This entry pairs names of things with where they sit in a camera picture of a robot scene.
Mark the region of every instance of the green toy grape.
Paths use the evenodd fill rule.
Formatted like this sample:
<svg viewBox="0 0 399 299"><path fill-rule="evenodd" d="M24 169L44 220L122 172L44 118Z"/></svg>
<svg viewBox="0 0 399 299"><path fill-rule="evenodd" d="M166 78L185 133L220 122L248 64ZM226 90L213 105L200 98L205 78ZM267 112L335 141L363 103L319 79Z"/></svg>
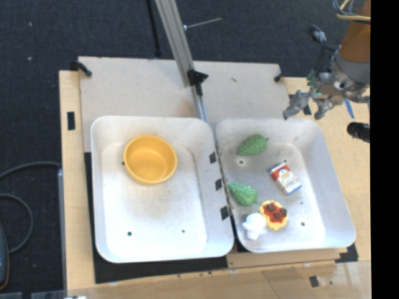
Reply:
<svg viewBox="0 0 399 299"><path fill-rule="evenodd" d="M238 204L242 206L257 204L257 190L250 185L231 183L229 184L229 190Z"/></svg>
<svg viewBox="0 0 399 299"><path fill-rule="evenodd" d="M267 148L269 138L256 134L250 136L239 148L238 155L257 155Z"/></svg>

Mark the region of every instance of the bowl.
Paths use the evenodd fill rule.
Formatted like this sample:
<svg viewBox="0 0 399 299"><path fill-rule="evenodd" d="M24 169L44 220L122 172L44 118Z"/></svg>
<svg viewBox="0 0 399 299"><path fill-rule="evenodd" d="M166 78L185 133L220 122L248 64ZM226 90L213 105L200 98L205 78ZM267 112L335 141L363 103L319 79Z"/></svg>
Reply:
<svg viewBox="0 0 399 299"><path fill-rule="evenodd" d="M170 179L177 168L172 145L155 135L141 135L128 142L123 162L129 175L143 185L156 185Z"/></svg>

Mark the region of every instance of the white tray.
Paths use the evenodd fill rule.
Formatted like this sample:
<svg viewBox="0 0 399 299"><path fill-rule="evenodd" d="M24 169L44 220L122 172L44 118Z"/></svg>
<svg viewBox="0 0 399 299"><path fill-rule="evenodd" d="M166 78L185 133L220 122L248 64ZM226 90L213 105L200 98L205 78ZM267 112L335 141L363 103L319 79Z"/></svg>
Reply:
<svg viewBox="0 0 399 299"><path fill-rule="evenodd" d="M269 138L267 149L255 156L237 155L251 135ZM340 188L324 136L313 121L291 118L224 120L216 129L221 163L228 183L257 189L258 201L280 202L289 221L278 231L268 229L257 240L246 238L242 223L259 205L244 207L230 197L231 212L242 245L251 252L343 248L355 240L355 228ZM267 170L287 162L302 188L285 196Z"/></svg>
<svg viewBox="0 0 399 299"><path fill-rule="evenodd" d="M166 139L178 155L167 182L143 186L128 175L123 150L139 135ZM196 118L103 116L91 129L95 243L109 262L220 257L234 243L213 132Z"/></svg>

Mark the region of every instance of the metal pole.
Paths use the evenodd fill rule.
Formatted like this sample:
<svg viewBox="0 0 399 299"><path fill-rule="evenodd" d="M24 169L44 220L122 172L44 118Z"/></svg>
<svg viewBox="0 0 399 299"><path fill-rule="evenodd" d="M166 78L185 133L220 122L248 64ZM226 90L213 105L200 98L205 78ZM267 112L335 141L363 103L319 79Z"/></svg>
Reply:
<svg viewBox="0 0 399 299"><path fill-rule="evenodd" d="M155 25L154 15L152 12L151 0L145 0L145 2L147 4L148 14L150 15L152 34L154 36L155 57L159 58L159 57L161 57L161 47L160 47L160 42L158 40L158 33L156 31L156 25Z"/></svg>
<svg viewBox="0 0 399 299"><path fill-rule="evenodd" d="M168 37L173 56L176 60L183 85L185 87L192 86L188 78L188 72L193 71L194 63L188 46L184 25L181 21L180 14L175 0L155 0L156 6L161 16L163 26ZM199 113L199 117L208 122L205 108L202 101L202 94L196 88L193 89L194 101Z"/></svg>

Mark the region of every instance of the red juice box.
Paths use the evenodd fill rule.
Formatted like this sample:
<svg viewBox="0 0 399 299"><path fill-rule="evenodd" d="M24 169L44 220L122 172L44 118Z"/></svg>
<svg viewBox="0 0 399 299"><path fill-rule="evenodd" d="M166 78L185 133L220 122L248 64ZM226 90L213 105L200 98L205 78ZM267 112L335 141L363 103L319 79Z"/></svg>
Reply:
<svg viewBox="0 0 399 299"><path fill-rule="evenodd" d="M292 194L302 187L302 184L286 163L273 166L269 170L269 174L285 195Z"/></svg>

